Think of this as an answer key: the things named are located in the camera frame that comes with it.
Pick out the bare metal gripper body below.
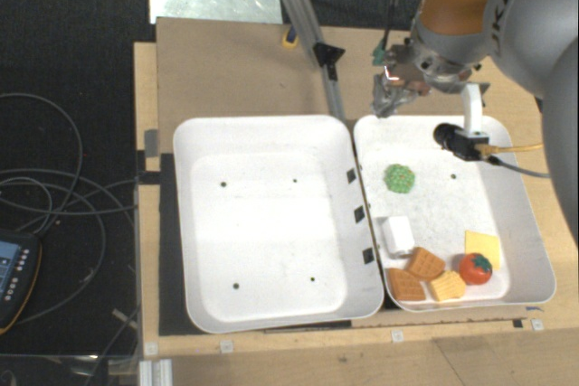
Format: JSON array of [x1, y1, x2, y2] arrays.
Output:
[[384, 41, 475, 99]]

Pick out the green toy grapes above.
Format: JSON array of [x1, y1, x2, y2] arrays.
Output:
[[383, 163, 417, 195]]

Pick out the white plastic tray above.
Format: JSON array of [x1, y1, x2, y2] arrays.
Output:
[[172, 114, 386, 335], [352, 114, 557, 314]]

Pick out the white box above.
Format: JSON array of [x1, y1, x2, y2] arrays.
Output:
[[380, 215, 416, 260]]

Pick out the brown cardboard board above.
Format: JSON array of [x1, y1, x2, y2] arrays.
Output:
[[155, 16, 566, 330]]

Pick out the brown toy waffle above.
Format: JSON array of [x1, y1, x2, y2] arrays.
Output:
[[384, 267, 428, 304], [404, 245, 447, 283]]

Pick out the yellow cheese slice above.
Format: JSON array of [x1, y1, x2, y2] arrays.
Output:
[[463, 230, 503, 272]]

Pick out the red toy tomato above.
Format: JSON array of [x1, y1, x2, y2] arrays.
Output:
[[458, 252, 494, 287]]

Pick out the yellow toy waffle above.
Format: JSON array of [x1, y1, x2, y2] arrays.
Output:
[[427, 269, 468, 303]]

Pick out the black cylinder on white bracket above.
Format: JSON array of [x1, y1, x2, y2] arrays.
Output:
[[432, 83, 492, 163]]

